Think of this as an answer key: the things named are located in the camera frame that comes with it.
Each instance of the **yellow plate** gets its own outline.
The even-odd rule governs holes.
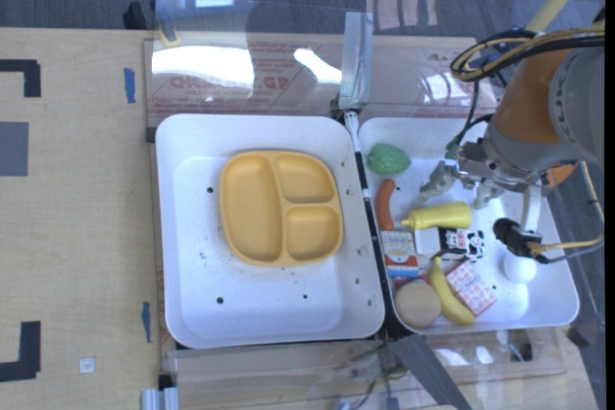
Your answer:
[[[308,154],[250,151],[231,157],[220,175],[220,212],[229,247],[256,265],[323,260],[342,242],[335,180]]]

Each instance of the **yellow bottle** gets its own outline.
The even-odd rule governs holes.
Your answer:
[[[472,211],[465,202],[456,201],[442,205],[415,208],[401,221],[410,230],[426,228],[466,229],[472,222]]]

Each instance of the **white ball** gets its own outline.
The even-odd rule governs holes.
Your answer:
[[[536,277],[536,260],[523,258],[516,254],[507,254],[504,257],[504,273],[516,283],[529,283]]]

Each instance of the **green toy fruit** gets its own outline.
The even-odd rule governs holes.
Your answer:
[[[401,173],[410,163],[406,153],[391,144],[376,144],[367,157],[367,165],[379,175]]]

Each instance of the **gray square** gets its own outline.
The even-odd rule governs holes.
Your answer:
[[[28,123],[0,122],[0,176],[28,176]]]

